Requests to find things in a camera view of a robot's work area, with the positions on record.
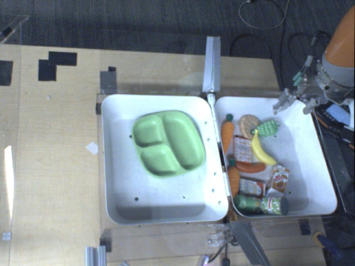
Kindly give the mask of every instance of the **table surface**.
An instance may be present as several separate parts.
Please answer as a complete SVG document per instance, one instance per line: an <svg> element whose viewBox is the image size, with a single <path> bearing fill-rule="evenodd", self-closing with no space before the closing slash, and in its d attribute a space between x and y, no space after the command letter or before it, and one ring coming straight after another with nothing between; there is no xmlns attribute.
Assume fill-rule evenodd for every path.
<svg viewBox="0 0 355 266"><path fill-rule="evenodd" d="M49 51L78 53L77 66L57 66L57 81L38 81L38 60L48 59ZM0 265L83 265L85 247L97 247L103 231L99 157L86 148L98 143L95 105L100 71L116 67L123 93L154 92L161 90L162 82L166 93L186 88L193 92L202 83L204 56L2 45L0 60L14 62L12 85L0 87L0 131L6 134L1 148L13 147L15 178L12 220L7 222L7 212L0 214L0 231L12 233L10 241L0 243ZM221 87L240 95L278 94L272 61L264 59L222 57ZM6 198L5 188L0 189L0 206L8 210ZM322 230L319 220L310 225L314 231ZM204 228L190 226L202 237ZM163 233L142 229L146 244L166 244ZM300 234L297 223L269 222L253 229L261 245L269 245L264 249L272 265L326 265L322 250L311 236ZM168 236L169 257L159 249L149 257L147 245L140 245L146 248L141 251L133 247L142 241L135 236L136 229L118 230L126 235L121 237L126 244L118 258L108 263L111 266L123 259L131 266L197 265L203 254L200 249L206 248L202 239L196 251L192 247L182 255L179 248L184 249L188 234L176 231ZM207 254L216 250L211 248ZM249 264L240 247L229 251L231 265Z"/></svg>

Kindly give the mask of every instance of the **green plate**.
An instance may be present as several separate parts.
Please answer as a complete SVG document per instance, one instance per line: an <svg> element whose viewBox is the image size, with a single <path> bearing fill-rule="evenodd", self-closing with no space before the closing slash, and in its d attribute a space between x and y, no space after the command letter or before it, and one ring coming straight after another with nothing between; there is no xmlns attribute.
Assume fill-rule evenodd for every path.
<svg viewBox="0 0 355 266"><path fill-rule="evenodd" d="M132 137L141 164L152 175L169 177L193 171L206 160L200 134L181 111L163 111L139 118Z"/></svg>

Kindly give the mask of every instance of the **glass panel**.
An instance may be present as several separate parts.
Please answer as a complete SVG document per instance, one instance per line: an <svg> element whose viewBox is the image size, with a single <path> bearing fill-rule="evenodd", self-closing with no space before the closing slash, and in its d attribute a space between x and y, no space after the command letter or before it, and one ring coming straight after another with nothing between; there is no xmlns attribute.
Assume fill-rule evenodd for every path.
<svg viewBox="0 0 355 266"><path fill-rule="evenodd" d="M21 82L20 44L22 23L27 19L28 16L0 16L0 265L9 264Z"/></svg>

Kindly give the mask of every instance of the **yellow banana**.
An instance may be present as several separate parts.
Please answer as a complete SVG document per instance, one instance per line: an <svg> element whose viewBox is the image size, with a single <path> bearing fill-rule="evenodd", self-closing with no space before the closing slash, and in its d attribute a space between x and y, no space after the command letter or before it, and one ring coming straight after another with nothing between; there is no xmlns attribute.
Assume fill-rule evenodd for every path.
<svg viewBox="0 0 355 266"><path fill-rule="evenodd" d="M253 151L254 155L257 157L257 159L267 165L275 165L277 162L275 159L268 155L264 149L262 148L260 141L259 141L259 136L258 136L259 130L255 129L255 134L254 137L251 140L251 150Z"/></svg>

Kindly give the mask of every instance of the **white plastic tray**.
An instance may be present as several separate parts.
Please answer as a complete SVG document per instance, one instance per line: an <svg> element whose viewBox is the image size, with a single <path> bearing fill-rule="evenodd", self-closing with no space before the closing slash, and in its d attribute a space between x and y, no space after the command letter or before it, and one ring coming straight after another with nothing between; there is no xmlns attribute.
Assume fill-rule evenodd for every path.
<svg viewBox="0 0 355 266"><path fill-rule="evenodd" d="M141 165L133 123L146 114L180 110L195 122L206 162L180 176L156 178ZM217 221L228 210L225 181L208 103L191 96L111 95L102 103L106 207L119 224Z"/></svg>
<svg viewBox="0 0 355 266"><path fill-rule="evenodd" d="M304 115L304 104L296 101L287 110L273 115L272 106L277 99L224 97L216 102L219 127L231 113L235 134L240 135L238 120L252 114L260 121L275 119L280 127L276 137L260 137L266 152L290 170L285 197L290 203L288 217L331 214L337 207L337 197L311 115ZM232 145L227 155L232 154ZM266 182L272 167L252 175L241 176Z"/></svg>

